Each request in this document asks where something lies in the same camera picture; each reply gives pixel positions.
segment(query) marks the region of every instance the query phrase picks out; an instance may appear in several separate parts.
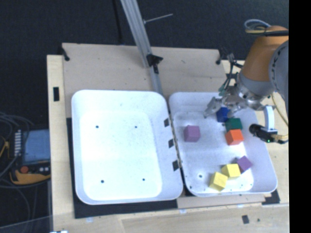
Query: black clamp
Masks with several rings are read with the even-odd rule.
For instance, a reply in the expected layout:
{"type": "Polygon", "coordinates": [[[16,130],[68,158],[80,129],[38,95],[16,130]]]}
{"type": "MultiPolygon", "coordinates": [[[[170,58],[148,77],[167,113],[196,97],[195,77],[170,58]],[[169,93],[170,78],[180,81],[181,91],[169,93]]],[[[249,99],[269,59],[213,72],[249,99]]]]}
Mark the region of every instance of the black clamp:
{"type": "Polygon", "coordinates": [[[154,68],[154,72],[156,74],[159,74],[159,69],[157,68],[157,64],[159,64],[163,60],[163,58],[152,55],[152,54],[148,54],[146,57],[147,57],[148,65],[154,68]]]}

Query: block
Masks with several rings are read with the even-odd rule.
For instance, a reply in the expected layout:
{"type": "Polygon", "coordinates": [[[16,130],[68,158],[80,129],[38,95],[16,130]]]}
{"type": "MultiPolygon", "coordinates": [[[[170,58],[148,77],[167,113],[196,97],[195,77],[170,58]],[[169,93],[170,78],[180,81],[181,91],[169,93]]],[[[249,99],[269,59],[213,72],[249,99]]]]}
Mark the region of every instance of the block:
{"type": "Polygon", "coordinates": [[[201,137],[200,127],[188,125],[184,129],[184,140],[186,142],[197,142],[201,137]]]}
{"type": "Polygon", "coordinates": [[[228,177],[220,172],[214,172],[209,181],[209,187],[217,191],[222,191],[225,188],[228,177]]]}
{"type": "Polygon", "coordinates": [[[225,128],[227,132],[229,130],[243,129],[241,119],[239,118],[228,118],[225,122],[225,128]]]}
{"type": "Polygon", "coordinates": [[[237,160],[237,164],[239,165],[241,173],[244,173],[253,165],[246,156],[243,156],[237,160]]]}
{"type": "Polygon", "coordinates": [[[240,167],[238,164],[227,164],[222,167],[222,174],[226,175],[229,179],[235,179],[241,175],[240,167]]]}
{"type": "Polygon", "coordinates": [[[221,107],[217,112],[217,122],[226,122],[228,119],[229,109],[227,107],[221,107]]]}
{"type": "Polygon", "coordinates": [[[244,137],[243,137],[242,131],[240,129],[229,130],[225,134],[225,139],[226,139],[228,145],[238,145],[242,141],[244,141],[244,137]]]}

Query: empty white tray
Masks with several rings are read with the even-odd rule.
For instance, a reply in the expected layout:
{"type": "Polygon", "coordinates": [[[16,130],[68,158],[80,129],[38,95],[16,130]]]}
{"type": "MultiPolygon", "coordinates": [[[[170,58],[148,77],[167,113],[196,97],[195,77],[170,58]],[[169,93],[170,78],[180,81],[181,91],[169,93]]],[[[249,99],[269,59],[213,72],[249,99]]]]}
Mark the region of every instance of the empty white tray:
{"type": "Polygon", "coordinates": [[[270,193],[277,187],[276,174],[266,144],[249,132],[249,126],[258,123],[252,109],[244,109],[235,114],[242,122],[244,141],[229,146],[225,140],[225,124],[218,122],[216,114],[207,118],[203,111],[218,93],[179,92],[170,96],[169,106],[173,128],[180,154],[185,184],[198,197],[214,195],[270,193]],[[200,127],[198,142],[185,142],[183,130],[187,125],[200,127]],[[240,177],[228,180],[221,192],[210,188],[211,175],[221,167],[234,163],[246,155],[252,166],[240,177]]]}
{"type": "Polygon", "coordinates": [[[71,107],[75,186],[81,201],[116,204],[180,196],[183,183],[160,94],[81,90],[73,95],[71,107]]]}

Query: wooden table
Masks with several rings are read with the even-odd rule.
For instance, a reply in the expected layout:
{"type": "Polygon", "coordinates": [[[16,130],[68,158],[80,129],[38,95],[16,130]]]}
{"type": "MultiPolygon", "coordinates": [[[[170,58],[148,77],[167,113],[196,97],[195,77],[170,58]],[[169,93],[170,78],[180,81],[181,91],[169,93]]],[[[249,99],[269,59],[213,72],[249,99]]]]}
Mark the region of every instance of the wooden table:
{"type": "MultiPolygon", "coordinates": [[[[289,232],[288,143],[267,144],[278,178],[280,203],[262,204],[273,200],[275,193],[211,198],[182,195],[177,199],[177,209],[75,219],[66,127],[72,94],[82,88],[153,88],[136,46],[67,43],[63,48],[70,58],[68,62],[62,55],[47,56],[53,230],[68,230],[69,233],[289,232]]],[[[217,50],[152,49],[154,55],[164,58],[159,70],[166,99],[177,91],[217,91],[229,69],[227,61],[215,64],[219,57],[217,50]]],[[[286,115],[284,101],[278,94],[276,102],[286,115]]],[[[272,100],[266,99],[264,103],[272,104],[272,100]]],[[[264,125],[263,113],[256,114],[259,123],[264,125]]],[[[275,117],[279,133],[286,134],[286,124],[277,113],[275,117]]]]}

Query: orange block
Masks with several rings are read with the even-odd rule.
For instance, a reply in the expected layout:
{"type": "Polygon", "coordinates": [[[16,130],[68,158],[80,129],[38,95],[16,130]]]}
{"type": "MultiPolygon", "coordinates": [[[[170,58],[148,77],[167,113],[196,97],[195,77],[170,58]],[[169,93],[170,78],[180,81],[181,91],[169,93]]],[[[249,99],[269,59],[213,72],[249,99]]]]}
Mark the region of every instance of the orange block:
{"type": "Polygon", "coordinates": [[[244,137],[240,129],[229,130],[225,134],[225,139],[228,145],[237,145],[244,141],[244,137]]]}

